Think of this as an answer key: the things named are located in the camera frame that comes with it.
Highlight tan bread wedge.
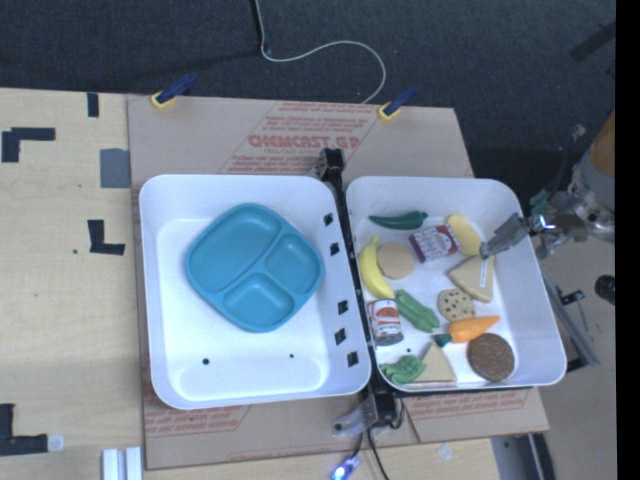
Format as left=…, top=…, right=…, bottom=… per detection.
left=446, top=253, right=496, bottom=304

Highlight brown cardboard board red print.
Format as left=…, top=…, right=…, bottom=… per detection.
left=125, top=93, right=551, bottom=471

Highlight black block with thin wires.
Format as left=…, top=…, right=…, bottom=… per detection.
left=315, top=146, right=347, bottom=183
left=367, top=387, right=404, bottom=427

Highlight green bean pods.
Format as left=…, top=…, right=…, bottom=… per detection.
left=393, top=288, right=441, bottom=334

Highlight tan round biscuit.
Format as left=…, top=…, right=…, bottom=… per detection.
left=375, top=241, right=416, bottom=281

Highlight yellow banana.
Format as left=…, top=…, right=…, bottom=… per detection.
left=357, top=235, right=396, bottom=300

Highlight yellow corn cob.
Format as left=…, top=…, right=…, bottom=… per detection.
left=446, top=213, right=484, bottom=257

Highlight red and white packet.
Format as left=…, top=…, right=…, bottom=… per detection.
left=408, top=224, right=462, bottom=264

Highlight blue divided plate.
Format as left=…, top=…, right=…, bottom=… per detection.
left=184, top=202, right=326, bottom=334

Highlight orange carrot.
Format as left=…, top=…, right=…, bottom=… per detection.
left=432, top=314, right=501, bottom=348

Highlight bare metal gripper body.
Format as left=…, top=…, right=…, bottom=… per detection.
left=528, top=186, right=617, bottom=261

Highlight brown burger patty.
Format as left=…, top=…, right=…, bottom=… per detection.
left=466, top=332, right=516, bottom=383

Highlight green lettuce leaf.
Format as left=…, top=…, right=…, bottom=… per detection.
left=378, top=354, right=427, bottom=386

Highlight red and white can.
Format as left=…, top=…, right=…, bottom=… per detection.
left=366, top=297, right=405, bottom=347

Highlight white plastic tray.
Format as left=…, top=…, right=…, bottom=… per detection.
left=138, top=173, right=373, bottom=411
left=344, top=175, right=568, bottom=394

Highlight chocolate chip cookie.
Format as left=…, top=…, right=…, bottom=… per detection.
left=436, top=288, right=476, bottom=323

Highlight green chilli pepper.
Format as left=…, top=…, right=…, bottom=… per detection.
left=368, top=210, right=430, bottom=231

